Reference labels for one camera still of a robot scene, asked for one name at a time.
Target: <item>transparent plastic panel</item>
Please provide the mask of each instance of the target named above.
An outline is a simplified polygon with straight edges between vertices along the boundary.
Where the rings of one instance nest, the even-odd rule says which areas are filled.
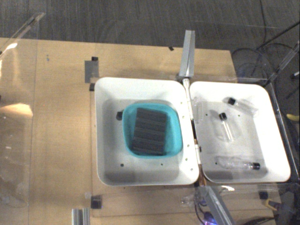
[[[27,224],[38,21],[0,38],[0,223]]]

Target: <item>blue plastic container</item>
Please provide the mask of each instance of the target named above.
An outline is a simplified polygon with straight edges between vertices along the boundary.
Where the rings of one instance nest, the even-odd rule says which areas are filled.
[[[150,109],[167,114],[165,128],[165,155],[152,156],[135,154],[131,148],[134,137],[136,111],[138,108]],[[130,154],[138,158],[167,158],[177,155],[182,149],[182,135],[177,113],[169,106],[159,103],[135,103],[126,107],[122,116],[125,145]]]

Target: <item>teal bowl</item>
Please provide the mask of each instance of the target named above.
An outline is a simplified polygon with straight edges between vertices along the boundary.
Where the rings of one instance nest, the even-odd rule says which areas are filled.
[[[163,112],[167,115],[165,127],[164,155],[135,154],[131,144],[135,131],[136,111],[138,108]],[[129,153],[137,158],[167,158],[177,155],[182,149],[182,134],[177,113],[169,106],[159,103],[135,103],[126,107],[122,115],[125,146]]]

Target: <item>black cap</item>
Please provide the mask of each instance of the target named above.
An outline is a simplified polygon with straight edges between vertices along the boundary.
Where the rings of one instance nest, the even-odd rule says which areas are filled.
[[[234,98],[232,98],[232,97],[228,99],[228,103],[229,103],[230,105],[234,105],[235,102],[236,102],[236,100],[235,100]]]
[[[226,119],[227,119],[226,113],[225,113],[225,112],[220,113],[220,114],[219,114],[219,118],[221,119],[221,121],[226,120]]]
[[[259,170],[261,165],[259,163],[253,163],[253,170]]]

